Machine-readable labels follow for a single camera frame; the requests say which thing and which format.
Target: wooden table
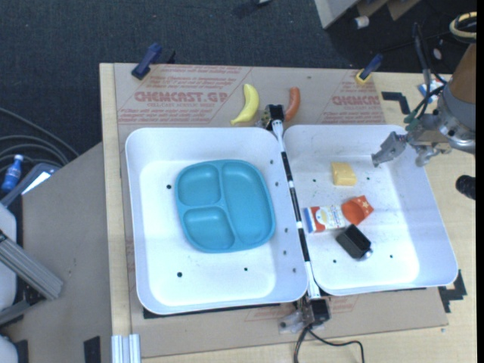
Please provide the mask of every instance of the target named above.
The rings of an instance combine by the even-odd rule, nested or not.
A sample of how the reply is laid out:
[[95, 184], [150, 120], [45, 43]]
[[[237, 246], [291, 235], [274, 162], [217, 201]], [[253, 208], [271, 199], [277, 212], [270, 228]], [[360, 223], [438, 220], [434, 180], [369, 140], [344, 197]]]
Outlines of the wooden table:
[[[294, 69], [294, 74], [305, 73]], [[111, 317], [113, 335], [132, 333], [129, 308], [126, 246], [123, 223], [123, 198], [119, 176], [119, 140], [116, 113], [116, 84], [113, 64], [100, 65], [101, 106], [103, 123], [104, 171], [107, 203], [107, 234], [109, 243], [109, 269]], [[374, 73], [378, 93], [402, 92], [410, 105], [420, 100], [417, 85], [420, 74]], [[394, 101], [383, 101], [381, 106], [387, 123], [403, 125], [403, 115]], [[462, 301], [451, 303], [449, 325], [445, 328], [406, 330], [384, 334], [361, 335], [357, 339], [365, 348], [365, 359], [371, 362], [455, 362], [477, 361], [476, 347], [476, 204], [459, 194], [455, 180], [463, 174], [475, 176], [475, 160], [469, 154], [453, 151], [448, 156], [437, 156], [427, 165], [442, 219], [454, 248], [459, 269], [467, 288]], [[215, 352], [145, 358], [155, 362], [290, 362], [293, 361], [293, 343], [268, 346], [226, 349]], [[300, 361], [360, 361], [357, 346], [334, 348], [318, 341], [302, 345]]]

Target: yellow block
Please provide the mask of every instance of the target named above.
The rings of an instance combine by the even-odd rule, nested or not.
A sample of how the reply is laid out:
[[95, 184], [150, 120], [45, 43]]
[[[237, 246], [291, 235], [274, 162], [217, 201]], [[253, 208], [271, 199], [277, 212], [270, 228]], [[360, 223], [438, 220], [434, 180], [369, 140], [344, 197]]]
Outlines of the yellow block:
[[356, 175], [348, 163], [331, 163], [334, 185], [355, 185]]

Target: blue plate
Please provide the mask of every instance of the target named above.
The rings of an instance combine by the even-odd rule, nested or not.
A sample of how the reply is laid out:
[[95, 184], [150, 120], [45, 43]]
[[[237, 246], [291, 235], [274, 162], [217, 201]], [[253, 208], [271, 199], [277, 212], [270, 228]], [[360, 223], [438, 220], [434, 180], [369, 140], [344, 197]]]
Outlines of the blue plate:
[[274, 209], [260, 171], [243, 160], [194, 164], [178, 174], [175, 197], [183, 232], [208, 253], [248, 250], [275, 231]]

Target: yellow banana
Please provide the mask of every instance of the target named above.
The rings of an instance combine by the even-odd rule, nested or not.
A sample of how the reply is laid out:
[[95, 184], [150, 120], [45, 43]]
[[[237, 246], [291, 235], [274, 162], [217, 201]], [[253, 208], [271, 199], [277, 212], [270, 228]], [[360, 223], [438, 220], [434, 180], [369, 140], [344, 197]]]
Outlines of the yellow banana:
[[259, 93], [257, 93], [256, 88], [246, 83], [244, 85], [244, 96], [245, 105], [239, 115], [230, 121], [231, 125], [246, 123], [256, 115], [257, 109], [259, 108]]

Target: black carpet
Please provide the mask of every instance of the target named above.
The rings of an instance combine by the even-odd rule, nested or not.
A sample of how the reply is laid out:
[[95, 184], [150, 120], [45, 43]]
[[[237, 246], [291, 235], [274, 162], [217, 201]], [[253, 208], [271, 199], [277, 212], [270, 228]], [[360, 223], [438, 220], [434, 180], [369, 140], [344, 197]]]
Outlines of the black carpet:
[[[442, 43], [436, 69], [451, 73], [465, 45], [434, 35], [468, 11], [476, 11], [476, 0], [423, 0], [397, 21], [381, 8], [356, 30], [351, 8], [324, 30], [314, 0], [0, 0], [0, 107], [83, 153], [101, 141], [99, 63], [137, 63], [154, 42], [163, 46], [159, 62], [175, 51], [177, 64], [346, 69], [382, 51], [380, 71], [416, 73], [420, 64], [407, 44], [418, 22], [430, 47]], [[0, 126], [0, 138], [43, 137], [3, 113]], [[0, 141], [0, 160], [15, 153], [12, 144]]]

